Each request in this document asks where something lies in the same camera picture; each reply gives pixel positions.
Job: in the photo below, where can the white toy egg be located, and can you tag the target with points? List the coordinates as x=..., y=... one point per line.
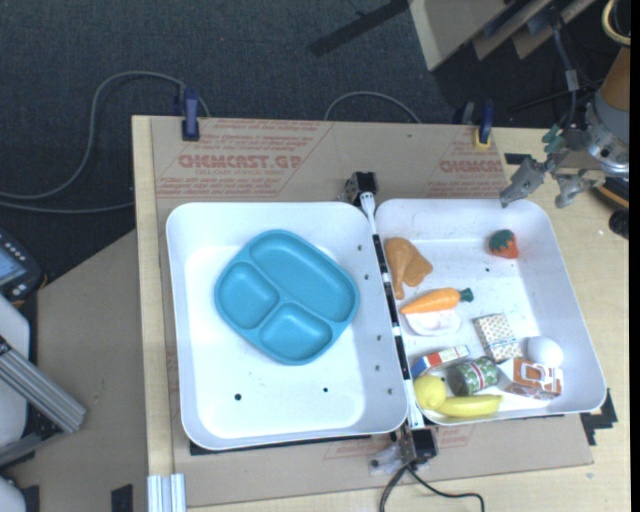
x=545, y=351

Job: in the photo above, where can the brown cardboard board red print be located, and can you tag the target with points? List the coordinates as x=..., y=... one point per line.
x=310, y=150

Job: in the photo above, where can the orange toy carrot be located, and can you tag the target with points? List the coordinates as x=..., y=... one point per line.
x=433, y=301

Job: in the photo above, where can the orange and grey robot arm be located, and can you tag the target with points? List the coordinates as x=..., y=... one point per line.
x=614, y=80

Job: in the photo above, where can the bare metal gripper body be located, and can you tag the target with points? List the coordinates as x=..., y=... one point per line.
x=575, y=161

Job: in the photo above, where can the red toy strawberry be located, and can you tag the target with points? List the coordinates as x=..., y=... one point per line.
x=505, y=245

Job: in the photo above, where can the white plastic tray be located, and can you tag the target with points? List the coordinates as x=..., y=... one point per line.
x=450, y=225
x=280, y=400

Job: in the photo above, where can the white box with orange dots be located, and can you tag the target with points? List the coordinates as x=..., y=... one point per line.
x=497, y=336

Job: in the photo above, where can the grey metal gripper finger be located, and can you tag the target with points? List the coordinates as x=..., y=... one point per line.
x=571, y=185
x=523, y=181

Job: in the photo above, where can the green and white small can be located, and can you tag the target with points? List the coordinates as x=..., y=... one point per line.
x=473, y=375

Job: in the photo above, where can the yellow toy lemon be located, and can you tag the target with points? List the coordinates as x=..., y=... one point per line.
x=429, y=392

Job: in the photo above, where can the blue divided plate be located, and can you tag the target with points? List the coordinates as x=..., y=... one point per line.
x=285, y=295

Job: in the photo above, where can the yellow banana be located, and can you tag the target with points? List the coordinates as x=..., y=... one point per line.
x=473, y=406

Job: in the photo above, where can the orange toy chicken leg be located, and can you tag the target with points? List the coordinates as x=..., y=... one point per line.
x=406, y=260

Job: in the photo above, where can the orange and white carton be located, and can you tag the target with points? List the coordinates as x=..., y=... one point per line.
x=533, y=380

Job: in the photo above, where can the red, white and blue carton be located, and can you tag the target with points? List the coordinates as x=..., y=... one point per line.
x=440, y=359

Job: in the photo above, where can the thin black and white rod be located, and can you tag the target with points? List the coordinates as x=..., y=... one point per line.
x=383, y=265

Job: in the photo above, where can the white and pink toy shell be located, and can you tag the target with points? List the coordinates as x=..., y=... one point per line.
x=432, y=323

